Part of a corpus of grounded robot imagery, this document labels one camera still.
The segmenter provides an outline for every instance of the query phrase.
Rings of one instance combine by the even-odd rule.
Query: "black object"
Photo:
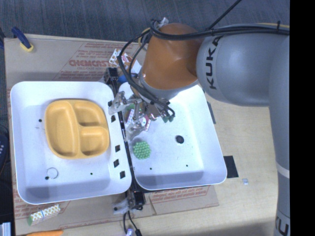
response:
[[[145,205],[146,199],[144,197],[144,193],[142,191],[134,191],[134,208],[135,209],[142,209],[141,207]]]
[[[176,141],[179,143],[179,144],[182,144],[184,143],[184,138],[182,136],[176,136]]]
[[[229,155],[229,156],[224,156],[223,158],[224,158],[226,169],[227,169],[226,178],[238,177],[238,173],[237,173],[233,156]]]
[[[212,23],[209,27],[206,28],[206,30],[211,30],[222,18],[224,18],[227,13],[229,13],[236,5],[238,5],[242,0],[237,0],[235,3],[233,3],[221,16],[217,18],[217,20]]]

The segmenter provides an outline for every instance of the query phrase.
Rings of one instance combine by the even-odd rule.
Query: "yellow divided plate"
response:
[[[51,151],[67,159],[87,158],[109,147],[104,111],[88,100],[57,100],[45,112],[45,129]]]

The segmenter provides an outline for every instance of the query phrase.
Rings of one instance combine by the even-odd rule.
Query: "white tray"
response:
[[[119,91],[132,94],[127,83]],[[152,121],[130,144],[138,184],[146,190],[162,190],[219,184],[226,179],[226,166],[203,90],[199,85],[181,91],[170,100],[172,122]],[[182,144],[176,141],[182,136]],[[146,141],[152,150],[147,159],[137,159],[133,145]]]
[[[110,133],[110,146],[104,154],[62,159],[50,151],[45,135],[45,110],[52,101],[64,98],[90,100],[103,109]],[[111,89],[100,82],[20,82],[12,88],[17,189],[25,202],[53,203],[129,189],[131,174],[119,118],[114,114],[112,122],[108,114],[107,103],[113,98]],[[56,174],[55,169],[58,177],[46,179],[48,174]]]

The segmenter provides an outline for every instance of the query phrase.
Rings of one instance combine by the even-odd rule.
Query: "blue clamp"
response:
[[[12,28],[12,32],[14,36],[16,36],[20,41],[20,46],[27,52],[31,52],[34,48],[34,46],[28,41],[28,39],[25,37],[23,32],[21,32],[20,29],[18,29],[16,26]]]

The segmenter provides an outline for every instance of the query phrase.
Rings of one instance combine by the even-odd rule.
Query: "cable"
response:
[[[138,48],[138,50],[136,51],[136,53],[133,55],[132,60],[130,62],[130,66],[129,66],[129,76],[131,76],[131,68],[133,66],[133,63],[137,57],[137,55],[139,54],[139,52],[144,48],[144,46],[149,42],[149,39],[145,39],[144,42],[140,45],[140,47]]]
[[[136,89],[141,95],[143,95],[144,97],[146,97],[147,99],[153,101],[154,103],[160,105],[163,107],[163,110],[165,111],[165,114],[167,116],[170,116],[169,112],[172,112],[172,117],[175,116],[175,112],[174,110],[172,110],[167,104],[159,101],[159,99],[154,96],[152,93],[150,93],[149,91],[147,91],[145,88],[139,86],[134,80],[133,78],[129,75],[129,73],[126,71],[126,68],[125,68],[125,65],[123,63],[123,60],[122,60],[122,54],[124,53],[125,49],[134,41],[136,41],[138,38],[141,38],[143,37],[144,35],[148,34],[150,32],[150,30],[146,30],[144,32],[142,32],[139,36],[135,37],[134,39],[130,40],[128,43],[126,43],[124,45],[124,47],[121,49],[119,55],[117,56],[117,60],[118,60],[118,64],[121,68],[121,70],[123,71],[123,74],[125,75],[128,83],[134,88]]]
[[[127,234],[127,228],[126,228],[126,215],[127,215],[127,213],[124,213],[124,216],[123,216],[123,223],[124,223],[124,232],[125,232],[125,234]]]
[[[232,4],[217,20],[214,21],[206,30],[211,30],[223,17],[227,15],[238,3],[242,0],[237,0],[234,4]]]
[[[231,35],[231,34],[244,34],[244,33],[275,33],[282,35],[289,35],[289,30],[287,29],[275,29],[272,26],[229,26],[218,29],[211,29],[202,32],[188,33],[173,35],[167,34],[159,31],[155,24],[157,20],[151,21],[151,33],[153,36],[165,40],[190,40],[196,38],[204,38],[207,36],[216,36],[216,35]]]
[[[138,39],[138,44],[139,44],[139,46],[141,46],[142,40],[149,42],[149,39],[150,39],[150,38],[148,38],[148,35],[147,35],[145,38],[144,38],[144,36],[142,36],[141,38],[139,38],[139,39]]]
[[[125,234],[127,234],[127,228],[126,228],[126,215],[127,215],[127,213],[128,213],[128,217],[129,217],[130,222],[132,223],[133,227],[135,228],[136,236],[142,236],[140,230],[137,228],[137,226],[135,225],[135,223],[131,219],[130,210],[128,212],[126,212],[124,214],[124,216],[123,216],[123,223],[124,223],[124,232],[125,232]]]
[[[129,217],[129,219],[130,219],[130,222],[133,224],[134,228],[135,228],[136,230],[138,230],[138,228],[136,227],[136,225],[134,224],[134,222],[133,222],[132,219],[131,219],[130,211],[128,211],[128,217]]]

